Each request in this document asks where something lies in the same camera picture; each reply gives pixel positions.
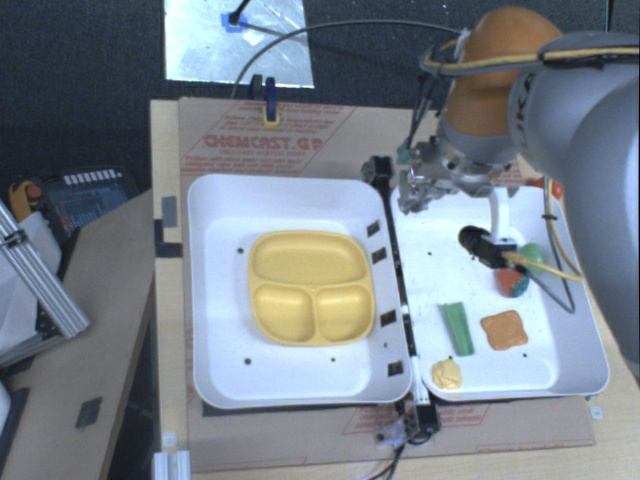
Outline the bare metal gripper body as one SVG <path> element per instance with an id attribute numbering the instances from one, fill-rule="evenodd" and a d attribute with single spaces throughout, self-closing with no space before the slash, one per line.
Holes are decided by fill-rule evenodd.
<path id="1" fill-rule="evenodd" d="M 471 197 L 486 197 L 492 181 L 504 170 L 504 163 L 473 160 L 444 138 L 419 142 L 408 156 L 410 176 L 416 183 L 427 185 L 429 179 L 451 179 Z"/>

